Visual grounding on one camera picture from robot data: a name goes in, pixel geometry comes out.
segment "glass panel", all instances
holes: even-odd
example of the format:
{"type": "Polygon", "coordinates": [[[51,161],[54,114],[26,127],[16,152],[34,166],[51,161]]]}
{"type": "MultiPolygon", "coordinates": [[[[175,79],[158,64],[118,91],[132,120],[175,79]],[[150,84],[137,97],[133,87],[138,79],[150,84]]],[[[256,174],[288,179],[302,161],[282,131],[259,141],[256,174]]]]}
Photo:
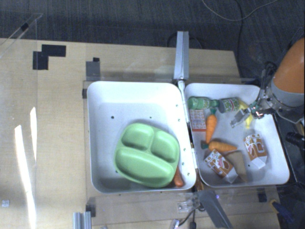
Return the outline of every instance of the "glass panel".
{"type": "MultiPolygon", "coordinates": [[[[86,61],[100,60],[100,80],[172,82],[175,48],[87,44],[86,61]]],[[[189,83],[247,83],[240,78],[232,51],[189,50],[189,83]]]]}
{"type": "Polygon", "coordinates": [[[36,228],[37,71],[33,70],[33,51],[37,51],[37,40],[23,43],[23,38],[27,34],[36,38],[40,16],[30,15],[22,22],[24,15],[17,16],[11,36],[0,41],[1,228],[11,227],[11,218],[16,218],[14,228],[36,228]]]}

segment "toy carrot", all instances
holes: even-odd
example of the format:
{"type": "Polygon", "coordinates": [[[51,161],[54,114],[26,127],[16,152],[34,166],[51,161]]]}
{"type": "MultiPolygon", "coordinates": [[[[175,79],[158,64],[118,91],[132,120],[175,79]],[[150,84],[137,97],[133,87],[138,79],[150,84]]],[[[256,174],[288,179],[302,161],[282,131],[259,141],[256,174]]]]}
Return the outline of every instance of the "toy carrot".
{"type": "Polygon", "coordinates": [[[202,149],[209,148],[211,151],[216,149],[218,152],[234,151],[237,149],[237,147],[235,146],[217,141],[211,141],[209,144],[201,144],[201,148],[202,149]]]}
{"type": "Polygon", "coordinates": [[[176,173],[173,177],[173,182],[177,187],[183,187],[183,180],[182,180],[181,175],[180,175],[179,166],[177,166],[176,173]]]}
{"type": "Polygon", "coordinates": [[[206,119],[206,132],[205,132],[205,142],[209,144],[212,135],[217,126],[217,118],[215,116],[216,109],[211,109],[211,114],[206,119]]]}

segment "cable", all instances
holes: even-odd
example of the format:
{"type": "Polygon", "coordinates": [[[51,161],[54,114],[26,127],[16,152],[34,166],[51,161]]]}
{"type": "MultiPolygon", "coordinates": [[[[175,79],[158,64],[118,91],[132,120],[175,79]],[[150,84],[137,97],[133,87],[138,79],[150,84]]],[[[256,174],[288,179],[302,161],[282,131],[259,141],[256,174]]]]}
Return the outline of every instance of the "cable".
{"type": "MultiPolygon", "coordinates": [[[[166,42],[166,47],[169,47],[169,46],[170,46],[171,40],[172,40],[174,37],[176,37],[176,36],[177,36],[177,33],[175,32],[175,33],[173,33],[172,35],[170,35],[170,36],[168,37],[167,42],[166,42]]],[[[198,43],[200,49],[203,49],[203,46],[202,46],[201,42],[198,40],[197,37],[193,37],[192,35],[189,35],[189,40],[195,40],[195,41],[198,43]]]]}
{"type": "Polygon", "coordinates": [[[195,213],[195,210],[197,210],[201,207],[203,207],[203,206],[200,204],[196,208],[192,209],[191,212],[185,217],[185,219],[179,223],[179,227],[182,226],[193,213],[195,213]]]}
{"type": "Polygon", "coordinates": [[[253,10],[252,12],[250,12],[249,14],[247,14],[246,16],[244,16],[244,17],[242,17],[242,18],[240,18],[240,19],[237,19],[237,20],[232,20],[232,19],[229,19],[229,18],[226,18],[226,17],[220,15],[219,13],[215,12],[214,10],[212,10],[212,9],[204,2],[204,0],[201,0],[201,1],[203,2],[203,4],[205,5],[205,7],[206,7],[209,11],[211,11],[211,12],[214,13],[214,14],[216,14],[218,17],[220,17],[220,18],[222,18],[222,19],[224,19],[224,20],[227,20],[227,21],[237,22],[237,21],[242,21],[242,20],[244,20],[244,19],[247,19],[251,14],[253,14],[253,13],[254,13],[255,11],[257,11],[258,9],[260,9],[260,8],[262,8],[262,7],[265,7],[265,6],[267,6],[267,5],[270,5],[270,4],[272,4],[272,3],[275,3],[275,2],[277,2],[277,1],[279,1],[279,0],[274,0],[274,1],[272,1],[272,2],[269,2],[269,3],[266,3],[266,4],[264,4],[264,5],[261,5],[261,6],[257,7],[256,9],[254,9],[254,10],[253,10]]]}
{"type": "MultiPolygon", "coordinates": [[[[238,0],[234,0],[234,1],[237,4],[238,10],[240,12],[240,17],[242,18],[243,17],[242,7],[240,6],[238,0]]],[[[240,48],[240,38],[241,38],[244,22],[243,22],[243,20],[238,20],[238,21],[240,21],[240,28],[239,28],[238,37],[237,37],[236,59],[237,59],[238,66],[240,66],[241,64],[240,64],[240,58],[239,58],[239,48],[240,48]]]]}
{"type": "Polygon", "coordinates": [[[266,89],[267,84],[271,81],[275,71],[277,69],[277,65],[272,61],[267,61],[264,66],[265,76],[261,79],[261,88],[266,89]]]}
{"type": "Polygon", "coordinates": [[[193,213],[193,221],[190,222],[190,229],[196,229],[196,227],[197,227],[196,222],[195,222],[195,213],[196,213],[196,210],[193,213]]]}

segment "small carton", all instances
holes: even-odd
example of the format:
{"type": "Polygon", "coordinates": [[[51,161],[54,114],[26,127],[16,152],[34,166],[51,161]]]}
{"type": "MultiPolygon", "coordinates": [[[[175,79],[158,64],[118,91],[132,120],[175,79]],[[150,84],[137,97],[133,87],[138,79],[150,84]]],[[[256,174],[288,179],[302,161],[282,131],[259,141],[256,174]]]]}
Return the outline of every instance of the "small carton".
{"type": "Polygon", "coordinates": [[[203,109],[190,109],[189,114],[190,114],[192,130],[195,132],[206,131],[203,109]]]}
{"type": "Polygon", "coordinates": [[[244,144],[250,160],[259,169],[266,165],[267,153],[259,134],[248,135],[244,139],[244,144]]]}
{"type": "Polygon", "coordinates": [[[213,150],[204,162],[224,180],[233,183],[238,177],[234,166],[219,152],[213,150]]]}

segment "metal bracket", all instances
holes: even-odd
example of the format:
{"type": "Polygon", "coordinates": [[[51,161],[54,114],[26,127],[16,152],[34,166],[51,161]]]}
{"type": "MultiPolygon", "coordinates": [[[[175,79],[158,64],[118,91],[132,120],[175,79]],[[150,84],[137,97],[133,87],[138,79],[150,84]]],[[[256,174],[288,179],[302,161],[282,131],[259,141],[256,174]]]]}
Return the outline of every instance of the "metal bracket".
{"type": "Polygon", "coordinates": [[[178,31],[176,45],[176,59],[173,79],[187,80],[189,78],[189,32],[178,31]]]}
{"type": "Polygon", "coordinates": [[[184,84],[183,80],[178,81],[177,84],[178,84],[178,88],[181,92],[184,114],[185,114],[185,121],[188,125],[190,125],[190,115],[189,115],[189,111],[188,111],[188,107],[187,107],[187,103],[186,103],[186,99],[185,99],[185,95],[184,95],[185,84],[184,84]]]}
{"type": "Polygon", "coordinates": [[[73,229],[91,229],[91,212],[75,212],[73,214],[73,229]]]}
{"type": "Polygon", "coordinates": [[[216,199],[216,194],[212,190],[202,190],[198,192],[200,203],[205,208],[206,212],[210,216],[213,224],[217,228],[232,229],[233,226],[229,221],[226,213],[221,207],[220,203],[216,199]]]}
{"type": "Polygon", "coordinates": [[[99,58],[93,58],[93,61],[86,62],[86,80],[91,82],[101,80],[101,63],[99,58]]]}

